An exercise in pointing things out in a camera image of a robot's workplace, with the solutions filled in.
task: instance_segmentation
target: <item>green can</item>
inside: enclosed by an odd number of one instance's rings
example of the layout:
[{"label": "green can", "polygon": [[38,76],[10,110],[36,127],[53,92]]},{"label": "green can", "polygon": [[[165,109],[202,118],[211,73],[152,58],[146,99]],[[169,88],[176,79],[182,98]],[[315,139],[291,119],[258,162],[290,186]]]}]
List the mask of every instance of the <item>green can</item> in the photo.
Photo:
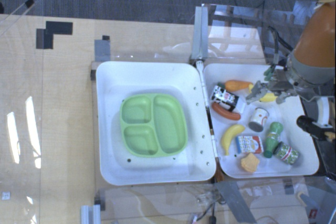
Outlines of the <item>green can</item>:
[{"label": "green can", "polygon": [[292,165],[298,159],[299,152],[294,150],[291,146],[286,145],[284,142],[280,142],[274,150],[274,156],[285,163]]}]

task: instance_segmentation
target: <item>bottle cap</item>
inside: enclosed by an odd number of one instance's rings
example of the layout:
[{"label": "bottle cap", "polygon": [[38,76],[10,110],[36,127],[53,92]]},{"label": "bottle cap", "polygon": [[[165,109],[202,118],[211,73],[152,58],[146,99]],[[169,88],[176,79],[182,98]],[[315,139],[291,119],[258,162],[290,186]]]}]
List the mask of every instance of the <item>bottle cap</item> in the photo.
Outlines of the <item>bottle cap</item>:
[{"label": "bottle cap", "polygon": [[264,151],[264,156],[266,158],[272,158],[273,153],[271,151]]},{"label": "bottle cap", "polygon": [[284,127],[280,122],[274,121],[271,123],[269,129],[270,129],[270,133],[274,132],[274,133],[280,134],[283,131]]}]

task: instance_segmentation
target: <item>can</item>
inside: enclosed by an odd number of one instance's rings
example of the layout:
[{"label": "can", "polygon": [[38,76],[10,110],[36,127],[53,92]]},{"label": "can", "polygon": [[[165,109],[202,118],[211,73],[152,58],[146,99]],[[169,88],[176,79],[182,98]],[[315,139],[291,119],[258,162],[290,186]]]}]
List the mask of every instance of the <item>can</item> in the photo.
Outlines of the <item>can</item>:
[{"label": "can", "polygon": [[274,150],[274,156],[281,159],[287,164],[292,165],[299,157],[299,152],[294,150],[291,146],[286,145],[284,142],[280,142],[277,148]]},{"label": "can", "polygon": [[248,127],[255,132],[262,132],[264,126],[269,117],[269,113],[266,109],[256,108],[251,116]]}]

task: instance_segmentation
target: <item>small box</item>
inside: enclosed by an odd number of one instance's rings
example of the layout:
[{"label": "small box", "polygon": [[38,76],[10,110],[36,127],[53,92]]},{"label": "small box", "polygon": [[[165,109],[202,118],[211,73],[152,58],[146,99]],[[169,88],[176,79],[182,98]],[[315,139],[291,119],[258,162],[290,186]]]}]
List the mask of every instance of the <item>small box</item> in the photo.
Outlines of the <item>small box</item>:
[{"label": "small box", "polygon": [[238,153],[255,153],[264,152],[260,136],[237,136],[236,143]]}]

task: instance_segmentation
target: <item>carrot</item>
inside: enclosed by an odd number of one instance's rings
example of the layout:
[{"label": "carrot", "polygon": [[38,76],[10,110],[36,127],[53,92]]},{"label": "carrot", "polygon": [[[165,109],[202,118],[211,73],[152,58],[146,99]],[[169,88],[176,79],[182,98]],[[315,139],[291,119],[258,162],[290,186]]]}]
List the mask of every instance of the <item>carrot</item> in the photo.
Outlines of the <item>carrot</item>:
[{"label": "carrot", "polygon": [[241,80],[228,80],[225,82],[225,90],[229,92],[239,91],[247,88],[251,82]]}]

